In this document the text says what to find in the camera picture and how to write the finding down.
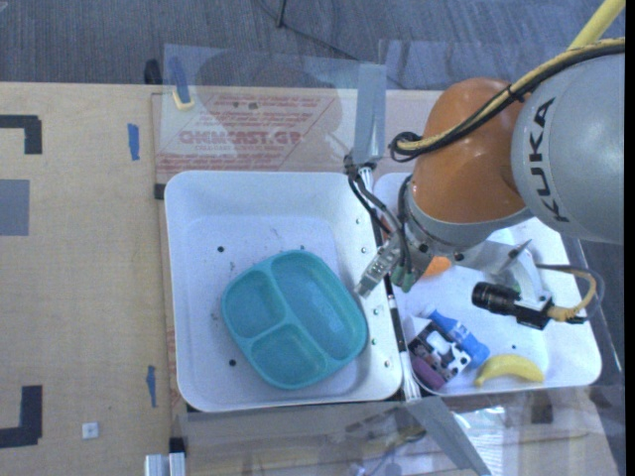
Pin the yellow banana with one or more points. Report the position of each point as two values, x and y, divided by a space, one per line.
511 367

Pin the white plastic tray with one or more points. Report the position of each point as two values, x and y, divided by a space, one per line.
546 355
198 266

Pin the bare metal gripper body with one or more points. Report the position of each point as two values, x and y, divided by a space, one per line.
432 251

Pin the teal divided plate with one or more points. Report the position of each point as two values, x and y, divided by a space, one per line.
292 315

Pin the thin black and white rod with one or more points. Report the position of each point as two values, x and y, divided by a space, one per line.
397 322

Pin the dull grey metal gripper finger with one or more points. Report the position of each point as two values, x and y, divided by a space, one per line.
375 272

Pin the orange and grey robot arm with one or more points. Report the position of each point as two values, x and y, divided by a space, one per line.
466 166

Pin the black cylinder on white bracket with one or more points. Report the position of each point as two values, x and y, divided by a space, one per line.
496 297

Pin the white and purple printed carton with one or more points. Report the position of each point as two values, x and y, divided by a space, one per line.
436 360

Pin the orange toy food piece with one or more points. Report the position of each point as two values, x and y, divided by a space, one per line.
438 266

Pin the blue plastic bottle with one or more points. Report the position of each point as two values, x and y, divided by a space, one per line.
461 337

